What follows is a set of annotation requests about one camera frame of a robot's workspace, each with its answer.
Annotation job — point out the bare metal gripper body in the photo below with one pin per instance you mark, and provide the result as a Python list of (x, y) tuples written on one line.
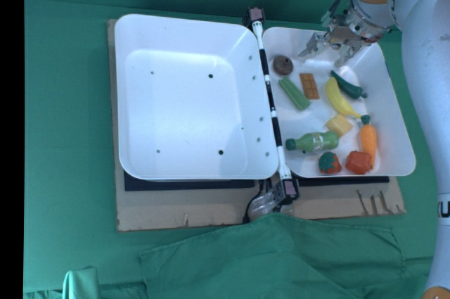
[(346, 32)]

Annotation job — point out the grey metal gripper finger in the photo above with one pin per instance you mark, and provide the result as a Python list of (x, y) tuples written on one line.
[(311, 46), (346, 53)]

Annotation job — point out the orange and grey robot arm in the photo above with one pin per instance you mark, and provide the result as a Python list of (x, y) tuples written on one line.
[(418, 44)]

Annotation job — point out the dark green chilli pepper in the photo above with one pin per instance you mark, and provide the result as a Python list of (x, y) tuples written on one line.
[(348, 86)]

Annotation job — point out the brown doughnut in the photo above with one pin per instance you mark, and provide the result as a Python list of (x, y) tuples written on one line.
[(283, 65)]

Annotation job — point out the orange biscuit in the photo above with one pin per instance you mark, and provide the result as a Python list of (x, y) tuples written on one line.
[(309, 86)]

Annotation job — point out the yellow banana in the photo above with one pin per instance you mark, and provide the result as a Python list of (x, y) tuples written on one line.
[(338, 98)]

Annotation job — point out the green celery stick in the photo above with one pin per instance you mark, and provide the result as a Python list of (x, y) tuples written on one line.
[(294, 94)]

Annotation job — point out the black and white thin rod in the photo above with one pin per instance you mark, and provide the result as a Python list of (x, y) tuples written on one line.
[(270, 93)]

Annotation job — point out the yellow cheese block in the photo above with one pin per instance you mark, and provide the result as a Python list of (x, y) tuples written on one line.
[(338, 124)]

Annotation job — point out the white plastic tray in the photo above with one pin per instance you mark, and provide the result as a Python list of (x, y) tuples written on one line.
[(386, 121), (183, 97)]

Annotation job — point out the orange carrot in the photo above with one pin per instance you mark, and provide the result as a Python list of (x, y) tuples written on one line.
[(368, 140)]

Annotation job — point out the green plastic bottle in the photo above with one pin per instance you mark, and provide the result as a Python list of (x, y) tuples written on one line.
[(316, 141)]

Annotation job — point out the red bell pepper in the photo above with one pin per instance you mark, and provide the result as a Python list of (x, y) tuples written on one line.
[(358, 162)]

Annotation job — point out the red strawberry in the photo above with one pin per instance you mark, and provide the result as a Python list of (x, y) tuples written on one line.
[(329, 163)]

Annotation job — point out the brown cardboard board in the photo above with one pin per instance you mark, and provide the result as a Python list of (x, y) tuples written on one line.
[(211, 206)]

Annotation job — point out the green cloth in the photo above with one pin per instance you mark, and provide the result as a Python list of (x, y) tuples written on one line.
[(274, 255)]

